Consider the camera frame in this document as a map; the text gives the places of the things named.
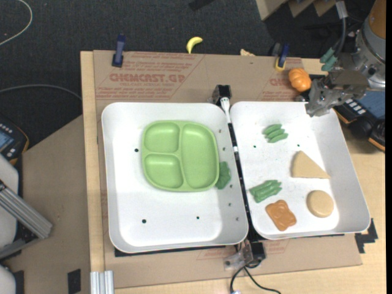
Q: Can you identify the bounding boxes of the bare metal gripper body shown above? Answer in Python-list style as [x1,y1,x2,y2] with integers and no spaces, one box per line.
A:
[328,52,386,100]

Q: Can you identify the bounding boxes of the orange pumpkin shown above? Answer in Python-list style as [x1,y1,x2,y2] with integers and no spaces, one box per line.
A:
[288,67,312,92]

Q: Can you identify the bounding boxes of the green bean pods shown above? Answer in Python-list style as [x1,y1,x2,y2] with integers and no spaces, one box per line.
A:
[248,179,283,204]
[262,123,289,144]

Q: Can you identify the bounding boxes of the tan pizza slice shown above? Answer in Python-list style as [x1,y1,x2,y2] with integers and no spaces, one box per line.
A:
[290,150,331,179]

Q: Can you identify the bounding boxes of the white plastic tray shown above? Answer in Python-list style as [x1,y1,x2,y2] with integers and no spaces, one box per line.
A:
[100,102,249,253]
[228,100,371,241]

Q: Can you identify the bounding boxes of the thin black and white rod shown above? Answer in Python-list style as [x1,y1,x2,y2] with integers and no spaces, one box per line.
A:
[220,98,255,242]

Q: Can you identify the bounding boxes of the tan round biscuit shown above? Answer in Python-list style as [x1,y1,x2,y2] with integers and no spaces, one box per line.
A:
[306,189,335,219]

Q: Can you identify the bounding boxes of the green broccoli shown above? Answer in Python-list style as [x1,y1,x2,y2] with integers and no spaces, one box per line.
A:
[215,160,232,190]

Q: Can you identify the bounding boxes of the orange toast slice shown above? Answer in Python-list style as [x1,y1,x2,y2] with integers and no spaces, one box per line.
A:
[265,199,297,232]

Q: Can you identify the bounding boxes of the yellow banana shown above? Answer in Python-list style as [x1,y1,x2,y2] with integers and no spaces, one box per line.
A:
[186,36,204,55]

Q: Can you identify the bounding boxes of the green divided plate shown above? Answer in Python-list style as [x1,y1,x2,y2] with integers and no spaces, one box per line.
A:
[141,120,221,192]

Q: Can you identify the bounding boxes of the brown cardboard board red print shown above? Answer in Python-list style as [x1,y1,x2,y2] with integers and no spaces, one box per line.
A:
[92,50,372,289]

